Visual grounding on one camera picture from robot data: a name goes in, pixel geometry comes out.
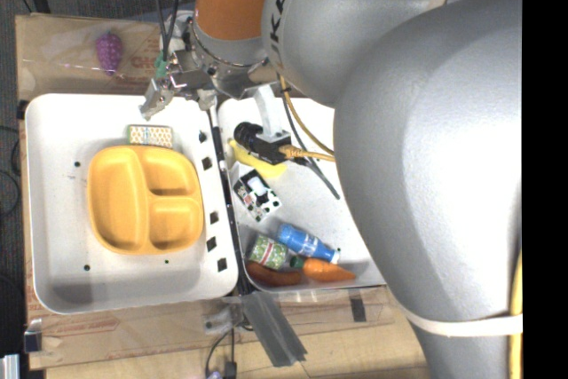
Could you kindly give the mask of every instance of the white sink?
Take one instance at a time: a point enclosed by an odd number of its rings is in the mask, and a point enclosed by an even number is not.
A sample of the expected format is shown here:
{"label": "white sink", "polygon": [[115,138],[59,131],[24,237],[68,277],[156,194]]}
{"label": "white sink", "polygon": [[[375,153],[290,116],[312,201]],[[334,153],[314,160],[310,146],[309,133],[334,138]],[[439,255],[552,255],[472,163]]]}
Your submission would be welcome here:
{"label": "white sink", "polygon": [[[173,99],[167,109],[146,122],[138,111],[143,102],[138,96],[48,94],[28,106],[34,288],[43,306],[53,312],[217,298],[231,292],[237,281],[207,114],[192,101]],[[100,150],[126,144],[131,124],[171,127],[174,149],[197,170],[205,222],[201,238],[188,249],[163,255],[122,255],[103,247],[91,230],[86,193],[89,164]],[[205,134],[204,142],[200,132]],[[208,159],[212,165],[205,169]]]}

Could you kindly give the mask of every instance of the yellow cable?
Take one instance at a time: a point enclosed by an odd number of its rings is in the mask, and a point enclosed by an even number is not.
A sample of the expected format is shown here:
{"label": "yellow cable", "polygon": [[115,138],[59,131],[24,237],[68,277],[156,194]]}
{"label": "yellow cable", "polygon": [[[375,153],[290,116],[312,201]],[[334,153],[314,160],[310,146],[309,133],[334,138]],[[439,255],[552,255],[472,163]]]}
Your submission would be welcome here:
{"label": "yellow cable", "polygon": [[[510,312],[517,316],[523,312],[523,251],[518,255],[517,268],[511,289]],[[520,379],[523,374],[523,334],[514,334],[509,338],[509,378]]]}
{"label": "yellow cable", "polygon": [[326,160],[327,162],[334,162],[335,158],[326,154],[318,154],[317,152],[308,152],[302,150],[296,146],[288,145],[279,147],[279,152],[286,155],[286,158],[319,158],[320,160]]}
{"label": "yellow cable", "polygon": [[312,132],[310,130],[308,130],[308,127],[305,126],[304,122],[302,122],[302,119],[300,119],[298,112],[294,109],[294,105],[292,104],[292,98],[290,97],[290,94],[288,93],[288,87],[286,86],[286,82],[284,81],[284,78],[281,75],[278,75],[278,77],[280,78],[280,87],[283,90],[284,99],[286,100],[286,104],[288,105],[290,112],[292,113],[292,115],[296,119],[296,122],[298,123],[298,125],[300,125],[300,128],[302,130],[304,130],[304,133],[307,134],[308,137],[319,146],[319,148],[321,148],[322,150],[325,150],[330,155],[334,155],[335,154],[334,151],[331,150],[329,147],[325,146],[323,143],[321,143],[312,134]]}

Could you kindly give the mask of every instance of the carrot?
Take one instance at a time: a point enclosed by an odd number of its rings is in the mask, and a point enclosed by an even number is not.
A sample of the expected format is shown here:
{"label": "carrot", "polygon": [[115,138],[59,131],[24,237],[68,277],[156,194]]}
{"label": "carrot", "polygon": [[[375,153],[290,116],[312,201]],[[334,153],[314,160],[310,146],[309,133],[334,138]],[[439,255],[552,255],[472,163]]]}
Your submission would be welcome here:
{"label": "carrot", "polygon": [[331,264],[321,259],[316,259],[315,257],[307,257],[306,259],[298,258],[293,261],[292,266],[302,268],[302,272],[313,280],[317,281],[344,281],[344,280],[354,280],[356,278],[355,273],[349,272],[339,265]]}
{"label": "carrot", "polygon": [[302,280],[302,274],[297,271],[293,272],[276,272],[275,270],[264,267],[256,262],[247,262],[245,265],[247,272],[255,281],[259,281],[266,286],[281,287],[294,286]]}

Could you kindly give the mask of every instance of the yellow object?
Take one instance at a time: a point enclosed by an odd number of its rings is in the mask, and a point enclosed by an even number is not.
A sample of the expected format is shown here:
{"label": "yellow object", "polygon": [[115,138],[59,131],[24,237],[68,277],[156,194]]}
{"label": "yellow object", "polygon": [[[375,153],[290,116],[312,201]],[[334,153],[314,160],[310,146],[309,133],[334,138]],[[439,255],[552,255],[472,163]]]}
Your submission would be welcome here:
{"label": "yellow object", "polygon": [[203,229],[195,167],[157,146],[116,146],[92,159],[87,181],[92,230],[115,253],[154,255],[193,245]]}
{"label": "yellow object", "polygon": [[[513,289],[511,291],[511,315],[517,316],[523,312],[523,251],[518,255]],[[523,377],[523,334],[511,335],[509,338],[509,377]]]}
{"label": "yellow object", "polygon": [[322,150],[325,150],[330,155],[335,154],[333,150],[331,150],[329,147],[325,146],[322,142],[320,142],[320,140],[317,139],[312,134],[312,132],[310,130],[308,130],[308,127],[306,127],[304,125],[304,122],[302,122],[302,119],[300,119],[298,112],[296,111],[296,109],[294,108],[294,105],[292,104],[292,98],[290,97],[290,94],[287,91],[288,87],[286,87],[286,83],[284,81],[284,78],[281,75],[278,75],[278,77],[280,79],[280,87],[282,88],[282,93],[284,93],[284,99],[286,100],[286,104],[288,105],[288,109],[290,110],[290,112],[292,113],[294,118],[296,119],[296,122],[298,123],[298,125],[300,125],[300,128],[302,130],[304,130],[304,133],[307,134],[308,137],[319,146],[319,148],[321,148]]}
{"label": "yellow object", "polygon": [[237,162],[246,164],[252,168],[255,168],[262,178],[278,177],[282,172],[286,170],[286,164],[270,164],[269,162],[263,162],[255,156],[251,155],[247,150],[237,144],[237,141],[231,139],[229,141],[229,146],[233,148],[234,158]]}
{"label": "yellow object", "polygon": [[278,151],[286,155],[286,158],[302,158],[309,156],[311,158],[326,160],[327,162],[335,161],[335,158],[333,156],[329,156],[326,154],[318,154],[317,152],[308,152],[306,150],[302,150],[301,148],[292,145],[279,147]]}

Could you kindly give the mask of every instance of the purple grape toy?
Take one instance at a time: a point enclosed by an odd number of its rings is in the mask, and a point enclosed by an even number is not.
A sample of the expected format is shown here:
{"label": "purple grape toy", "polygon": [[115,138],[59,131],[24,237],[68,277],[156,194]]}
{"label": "purple grape toy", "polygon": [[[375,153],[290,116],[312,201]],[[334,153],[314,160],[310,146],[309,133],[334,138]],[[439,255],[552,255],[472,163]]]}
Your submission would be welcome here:
{"label": "purple grape toy", "polygon": [[106,32],[97,39],[97,57],[100,66],[109,76],[114,75],[122,59],[122,40],[119,36]]}

